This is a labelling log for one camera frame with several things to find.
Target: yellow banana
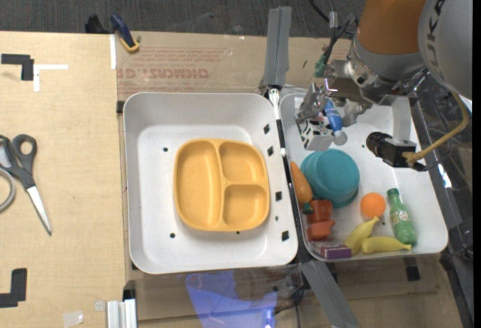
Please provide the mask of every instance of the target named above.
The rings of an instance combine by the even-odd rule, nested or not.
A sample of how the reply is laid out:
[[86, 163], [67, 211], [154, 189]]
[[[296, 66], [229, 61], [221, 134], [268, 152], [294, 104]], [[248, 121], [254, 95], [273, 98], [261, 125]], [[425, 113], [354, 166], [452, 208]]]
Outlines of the yellow banana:
[[375, 216], [372, 220], [359, 224], [344, 240], [344, 245], [351, 248], [353, 256], [361, 250], [362, 242], [369, 237], [377, 221], [379, 218]]
[[387, 235], [378, 235], [375, 237], [366, 238], [362, 244], [362, 253], [371, 254], [377, 252], [394, 252], [403, 249], [411, 250], [410, 244], [403, 244], [397, 238], [389, 237]]

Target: bottle label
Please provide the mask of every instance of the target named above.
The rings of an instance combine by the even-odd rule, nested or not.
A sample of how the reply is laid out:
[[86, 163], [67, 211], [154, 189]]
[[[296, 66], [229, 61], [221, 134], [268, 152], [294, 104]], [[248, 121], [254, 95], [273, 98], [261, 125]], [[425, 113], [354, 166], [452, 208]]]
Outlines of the bottle label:
[[406, 211], [396, 211], [391, 214], [391, 222], [393, 226], [404, 221], [411, 221], [409, 213]]

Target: orange carrot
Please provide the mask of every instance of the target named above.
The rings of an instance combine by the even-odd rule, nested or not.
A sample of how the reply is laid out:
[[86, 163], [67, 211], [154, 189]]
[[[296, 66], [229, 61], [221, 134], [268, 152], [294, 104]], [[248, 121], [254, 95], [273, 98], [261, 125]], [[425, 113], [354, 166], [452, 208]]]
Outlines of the orange carrot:
[[295, 196], [301, 204], [305, 204], [313, 199], [313, 191], [304, 176], [304, 173], [299, 169], [294, 161], [291, 161], [292, 183], [294, 184]]

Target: white tray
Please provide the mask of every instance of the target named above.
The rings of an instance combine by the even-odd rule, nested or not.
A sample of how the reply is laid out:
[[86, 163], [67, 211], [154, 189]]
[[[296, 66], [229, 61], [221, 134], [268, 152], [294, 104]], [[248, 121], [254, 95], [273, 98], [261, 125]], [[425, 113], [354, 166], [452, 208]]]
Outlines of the white tray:
[[[267, 99], [246, 93], [138, 93], [127, 99], [123, 113], [129, 247], [141, 271], [158, 275], [292, 261], [298, 240], [276, 118]], [[271, 191], [271, 210], [261, 226], [238, 234], [205, 232], [179, 218], [174, 158], [182, 144], [196, 138], [244, 141], [261, 152]]]
[[[302, 99], [304, 94], [288, 94], [281, 99], [280, 115], [283, 121], [288, 157], [290, 160], [295, 161], [298, 166], [301, 166], [302, 160], [310, 153], [313, 153], [313, 151], [304, 149], [299, 136], [298, 127], [294, 119], [296, 98]], [[342, 116], [343, 109], [336, 109]], [[399, 189], [402, 201], [410, 209], [418, 235], [416, 246], [411, 252], [398, 251], [368, 255], [359, 253], [349, 260], [441, 252], [447, 245], [448, 231], [429, 173], [416, 172], [409, 168], [392, 168], [379, 157], [374, 156], [366, 146], [366, 138], [372, 132], [392, 134], [392, 108], [389, 106], [373, 106], [357, 117], [356, 124], [343, 128], [343, 131], [347, 134], [347, 143], [342, 146], [332, 143], [330, 148], [346, 152], [356, 162], [360, 173], [358, 193], [348, 206], [332, 210], [331, 219], [336, 224], [331, 229], [332, 234], [324, 242], [307, 240], [306, 230], [309, 223], [307, 222], [307, 217], [304, 214], [301, 215], [304, 243], [309, 252], [315, 258], [327, 261], [318, 253], [320, 245], [325, 243], [341, 244], [355, 226], [367, 220], [367, 218], [362, 216], [359, 209], [363, 195], [369, 192], [378, 192], [386, 197], [386, 191], [392, 187]], [[411, 123], [410, 140], [419, 145], [419, 139], [413, 123]], [[384, 215], [380, 217], [380, 221], [376, 223], [372, 235], [393, 236], [391, 224], [389, 223], [389, 204]]]

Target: orange ball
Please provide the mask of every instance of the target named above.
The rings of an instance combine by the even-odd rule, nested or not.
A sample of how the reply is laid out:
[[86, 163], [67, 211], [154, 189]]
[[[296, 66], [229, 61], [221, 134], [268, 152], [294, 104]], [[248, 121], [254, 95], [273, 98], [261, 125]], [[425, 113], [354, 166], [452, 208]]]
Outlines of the orange ball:
[[386, 200], [379, 193], [368, 193], [361, 198], [361, 213], [366, 217], [381, 217], [385, 209]]

